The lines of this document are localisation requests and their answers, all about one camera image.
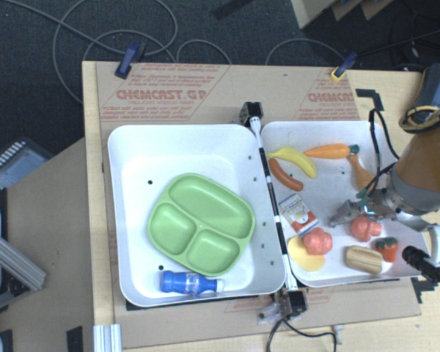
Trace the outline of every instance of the table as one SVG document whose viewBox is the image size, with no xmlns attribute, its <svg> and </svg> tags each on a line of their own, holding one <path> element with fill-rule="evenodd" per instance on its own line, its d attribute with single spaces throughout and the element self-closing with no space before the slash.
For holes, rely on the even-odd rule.
<svg viewBox="0 0 440 352">
<path fill-rule="evenodd" d="M 115 322 L 114 295 L 111 283 L 109 240 L 107 233 L 105 185 L 101 172 L 103 151 L 101 149 L 101 124 L 98 104 L 97 63 L 83 63 L 85 137 L 87 149 L 89 228 L 92 253 L 92 288 L 95 325 L 111 325 Z M 389 126 L 389 134 L 397 152 L 402 152 L 410 136 L 397 126 L 399 116 L 410 106 L 421 76 L 410 72 L 382 72 L 349 70 L 348 82 L 352 90 L 377 90 L 384 102 L 383 113 Z M 356 98 L 361 119 L 373 107 L 368 98 Z M 440 223 L 440 211 L 428 216 Z M 410 348 L 414 351 L 440 351 L 440 285 L 432 293 L 422 295 L 422 315 L 412 318 L 380 320 L 376 322 L 346 325 L 342 332 L 344 343 L 341 351 L 398 351 Z M 292 338 L 292 332 L 279 332 L 274 337 L 274 349 L 306 351 L 331 350 L 331 340 Z M 184 351 L 184 350 L 231 350 L 255 351 L 265 347 L 266 333 L 252 336 L 228 337 L 197 342 L 157 345 L 146 348 L 128 348 L 127 351 Z"/>
</svg>

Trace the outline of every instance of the black cable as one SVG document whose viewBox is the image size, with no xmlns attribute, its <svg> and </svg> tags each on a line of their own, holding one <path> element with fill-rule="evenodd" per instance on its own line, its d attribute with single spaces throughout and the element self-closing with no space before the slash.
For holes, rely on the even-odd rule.
<svg viewBox="0 0 440 352">
<path fill-rule="evenodd" d="M 271 352 L 271 343 L 272 343 L 272 338 L 274 337 L 275 333 L 277 332 L 277 330 L 279 329 L 280 325 L 282 324 L 282 322 L 287 325 L 287 327 L 294 331 L 295 333 L 297 333 L 298 335 L 301 335 L 302 337 L 326 337 L 326 336 L 331 336 L 333 339 L 333 344 L 334 344 L 334 352 L 337 351 L 337 338 L 336 338 L 336 334 L 334 332 L 323 332 L 321 334 L 305 334 L 302 331 L 299 331 L 297 329 L 295 329 L 295 327 L 293 327 L 292 325 L 290 325 L 287 321 L 287 317 L 282 318 L 280 320 L 278 320 L 276 322 L 276 324 L 274 325 L 274 327 L 272 328 L 271 332 L 269 333 L 269 336 L 267 338 L 267 343 L 265 344 L 265 351 L 266 352 Z"/>
<path fill-rule="evenodd" d="M 435 30 L 433 32 L 428 32 L 428 33 L 425 33 L 425 34 L 418 35 L 417 37 L 409 38 L 409 39 L 406 39 L 406 40 L 401 40 L 400 42 L 397 42 L 397 43 L 388 44 L 388 45 L 385 45 L 385 46 L 380 47 L 380 48 L 375 48 L 373 50 L 362 52 L 361 54 L 357 54 L 357 57 L 368 56 L 368 55 L 374 54 L 376 52 L 380 52 L 380 51 L 383 51 L 383 50 L 395 47 L 397 45 L 402 45 L 402 44 L 405 44 L 405 43 L 408 43 L 408 42 L 414 42 L 415 40 L 422 39 L 422 38 L 425 38 L 425 37 L 429 37 L 431 35 L 438 34 L 438 33 L 440 33 L 440 29 L 437 29 L 437 30 Z"/>
<path fill-rule="evenodd" d="M 265 344 L 265 352 L 271 352 L 271 343 L 272 343 L 272 338 L 274 337 L 275 333 L 277 332 L 277 330 L 279 329 L 280 325 L 282 324 L 282 322 L 285 319 L 281 319 L 278 320 L 276 322 L 276 324 L 274 325 L 274 327 L 272 328 L 271 332 L 269 333 L 269 336 L 267 338 L 267 343 Z"/>
<path fill-rule="evenodd" d="M 380 148 L 378 146 L 378 140 L 376 139 L 376 134 L 375 134 L 375 114 L 377 114 L 378 117 L 380 118 L 381 126 L 383 128 L 383 132 L 384 132 L 385 139 L 386 139 L 386 143 L 388 144 L 388 148 L 391 151 L 391 154 L 393 154 L 393 156 L 396 159 L 399 159 L 399 155 L 396 153 L 395 149 L 393 148 L 392 143 L 391 143 L 391 139 L 389 138 L 388 128 L 386 126 L 386 122 L 384 121 L 383 115 L 381 114 L 381 112 L 379 110 L 372 109 L 369 113 L 369 116 L 368 116 L 368 122 L 370 123 L 370 135 L 372 137 L 373 149 L 374 149 L 375 155 L 376 155 L 376 161 L 377 161 L 376 167 L 377 168 L 376 168 L 376 174 L 373 177 L 373 179 L 359 192 L 359 195 L 361 195 L 362 197 L 364 195 L 366 195 L 367 197 L 370 197 L 378 186 L 378 181 L 380 180 L 380 176 L 387 173 L 395 165 L 395 163 L 390 164 L 389 166 L 387 166 L 386 168 L 381 170 L 381 153 L 380 153 Z"/>
<path fill-rule="evenodd" d="M 284 323 L 288 326 L 288 328 L 294 332 L 296 332 L 298 335 L 301 335 L 302 337 L 326 337 L 326 336 L 332 336 L 333 343 L 334 343 L 334 352 L 337 351 L 337 338 L 336 334 L 334 332 L 323 332 L 321 334 L 305 334 L 302 331 L 299 331 L 295 329 L 292 325 L 290 325 L 286 320 L 284 320 Z"/>
</svg>

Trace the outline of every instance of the toy sausage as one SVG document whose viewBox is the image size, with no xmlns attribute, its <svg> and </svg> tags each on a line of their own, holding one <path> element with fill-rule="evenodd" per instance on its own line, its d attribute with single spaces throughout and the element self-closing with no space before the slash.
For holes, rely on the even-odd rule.
<svg viewBox="0 0 440 352">
<path fill-rule="evenodd" d="M 275 158 L 269 159 L 269 169 L 274 177 L 288 188 L 294 191 L 300 191 L 303 189 L 303 183 L 289 176 L 289 174 L 282 169 L 279 162 Z"/>
</svg>

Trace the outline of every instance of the toy juice box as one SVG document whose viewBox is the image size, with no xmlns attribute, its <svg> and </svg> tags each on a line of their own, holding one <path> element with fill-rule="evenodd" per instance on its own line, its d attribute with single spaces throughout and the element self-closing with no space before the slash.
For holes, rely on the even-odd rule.
<svg viewBox="0 0 440 352">
<path fill-rule="evenodd" d="M 316 215 L 305 205 L 297 193 L 279 203 L 279 212 L 299 236 L 305 235 L 316 224 Z"/>
</svg>

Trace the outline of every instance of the green plate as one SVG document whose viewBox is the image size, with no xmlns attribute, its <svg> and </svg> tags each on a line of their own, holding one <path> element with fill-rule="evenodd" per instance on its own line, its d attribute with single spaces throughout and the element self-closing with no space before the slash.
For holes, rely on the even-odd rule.
<svg viewBox="0 0 440 352">
<path fill-rule="evenodd" d="M 192 271 L 218 276 L 234 266 L 255 226 L 251 207 L 237 194 L 198 174 L 176 177 L 148 219 L 150 240 Z"/>
</svg>

